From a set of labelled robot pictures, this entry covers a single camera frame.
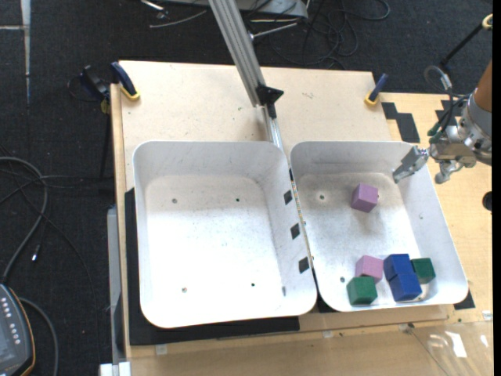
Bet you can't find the green cube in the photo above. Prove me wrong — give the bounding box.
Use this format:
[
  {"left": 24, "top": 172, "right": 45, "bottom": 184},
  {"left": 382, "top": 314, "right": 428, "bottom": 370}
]
[
  {"left": 345, "top": 275, "right": 379, "bottom": 306},
  {"left": 410, "top": 257, "right": 437, "bottom": 285}
]

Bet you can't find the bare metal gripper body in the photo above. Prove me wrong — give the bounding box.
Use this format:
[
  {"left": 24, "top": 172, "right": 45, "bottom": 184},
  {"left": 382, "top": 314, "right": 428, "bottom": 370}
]
[{"left": 428, "top": 117, "right": 493, "bottom": 168}]

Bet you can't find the blue cube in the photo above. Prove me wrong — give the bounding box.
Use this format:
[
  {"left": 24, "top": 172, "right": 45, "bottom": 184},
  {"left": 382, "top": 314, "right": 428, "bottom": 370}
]
[
  {"left": 387, "top": 273, "right": 424, "bottom": 303},
  {"left": 383, "top": 253, "right": 414, "bottom": 282}
]

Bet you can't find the white plastic tray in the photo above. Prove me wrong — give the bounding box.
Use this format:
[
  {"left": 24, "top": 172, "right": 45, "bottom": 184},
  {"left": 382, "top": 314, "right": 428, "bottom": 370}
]
[
  {"left": 289, "top": 140, "right": 470, "bottom": 314},
  {"left": 132, "top": 139, "right": 319, "bottom": 330}
]

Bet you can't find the pale wood board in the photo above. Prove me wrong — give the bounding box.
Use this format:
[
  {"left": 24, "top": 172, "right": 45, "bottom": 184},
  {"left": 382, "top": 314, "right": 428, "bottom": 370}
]
[{"left": 117, "top": 60, "right": 451, "bottom": 334}]

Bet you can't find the purple cube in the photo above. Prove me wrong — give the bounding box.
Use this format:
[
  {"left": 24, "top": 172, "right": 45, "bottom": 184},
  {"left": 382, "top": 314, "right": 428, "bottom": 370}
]
[
  {"left": 354, "top": 255, "right": 384, "bottom": 284},
  {"left": 350, "top": 183, "right": 380, "bottom": 214}
]

